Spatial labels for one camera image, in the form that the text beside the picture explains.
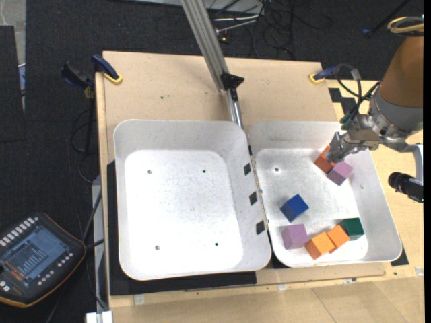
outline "wooden table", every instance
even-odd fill
[[[133,118],[228,120],[229,116],[225,98],[216,92],[202,57],[129,52],[104,52],[103,56],[124,77],[122,84],[114,85],[96,74],[107,240],[106,165],[114,160],[112,136],[118,123]],[[230,58],[226,62],[231,73],[246,79],[238,89],[246,132],[262,120],[334,121],[343,116],[341,104],[333,104],[328,92],[328,87],[338,87],[337,82],[313,85],[308,80],[310,74],[321,70],[320,63]],[[373,83],[364,82],[363,90]],[[347,85],[355,89],[354,82]],[[422,142],[422,138],[418,133],[410,142]],[[370,313],[376,322],[383,316],[391,322],[421,322],[424,277],[418,273],[424,268],[423,204],[395,193],[387,184],[394,171],[414,174],[413,156],[383,146],[372,156],[410,264],[297,269],[269,265],[257,271],[255,286],[109,296],[115,322],[310,322],[312,317],[319,317],[319,322],[344,322],[347,318],[365,322]],[[107,243],[105,257],[108,260]],[[403,290],[395,294],[396,289]]]

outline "block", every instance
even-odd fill
[[[308,234],[304,224],[287,226],[282,232],[284,247],[286,249],[302,248],[308,241]]]
[[[338,249],[340,246],[345,244],[346,242],[350,241],[349,235],[343,230],[343,228],[340,225],[335,226],[333,229],[329,230],[328,237],[331,239],[331,241],[334,244],[334,249],[330,250],[330,253],[333,253]]]
[[[350,237],[350,240],[357,240],[360,236],[364,235],[364,229],[359,218],[344,219],[339,223],[343,230]]]
[[[331,171],[332,167],[335,165],[333,162],[329,162],[326,160],[325,152],[328,152],[330,150],[330,146],[327,146],[325,150],[320,154],[320,156],[317,157],[317,159],[314,161],[314,163],[317,165],[319,169],[321,169],[324,173],[328,173]]]
[[[293,222],[299,214],[305,212],[308,209],[308,205],[302,199],[302,197],[297,194],[291,199],[287,200],[283,206],[281,206],[281,211],[289,222]]]
[[[349,175],[352,173],[353,167],[351,167],[349,164],[347,164],[344,161],[341,161],[339,163],[336,163],[331,171],[328,173],[328,178],[341,186],[343,182],[349,177]]]
[[[319,233],[305,244],[305,248],[313,260],[333,250],[334,247],[331,238],[329,238],[326,232]]]

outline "green cube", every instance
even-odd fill
[[[364,235],[364,229],[359,218],[344,219],[339,225],[348,234],[350,240],[357,240]]]

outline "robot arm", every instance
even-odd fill
[[[370,100],[368,114],[357,114],[346,132],[336,132],[327,160],[340,162],[347,155],[364,149],[375,150],[383,144],[395,151],[413,152],[416,178],[394,173],[389,184],[409,197],[423,202],[422,146],[409,145],[406,139],[423,129],[424,38],[406,38],[395,53],[385,76]],[[410,195],[405,191],[415,191]]]

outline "orange cube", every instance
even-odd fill
[[[326,254],[330,250],[334,249],[334,247],[334,243],[326,232],[319,233],[305,244],[305,248],[313,260]]]
[[[334,249],[329,251],[330,253],[334,252],[336,249],[350,240],[349,235],[340,225],[337,225],[332,230],[328,231],[328,236],[331,238],[331,241],[335,246]]]
[[[318,156],[318,158],[314,161],[314,163],[317,165],[319,169],[324,171],[326,174],[331,171],[331,169],[334,167],[335,163],[326,160],[325,152],[328,152],[330,150],[330,146],[327,146],[325,150]]]

